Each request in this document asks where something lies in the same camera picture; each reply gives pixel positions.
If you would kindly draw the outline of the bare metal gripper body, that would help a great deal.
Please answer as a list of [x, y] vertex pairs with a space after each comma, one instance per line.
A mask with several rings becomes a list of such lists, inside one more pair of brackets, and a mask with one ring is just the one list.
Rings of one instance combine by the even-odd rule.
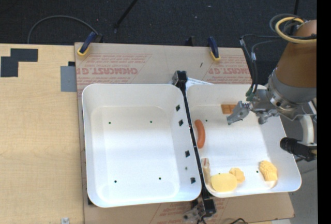
[[295, 112], [295, 103], [271, 88], [257, 89], [249, 103], [249, 110], [265, 114], [289, 114]]

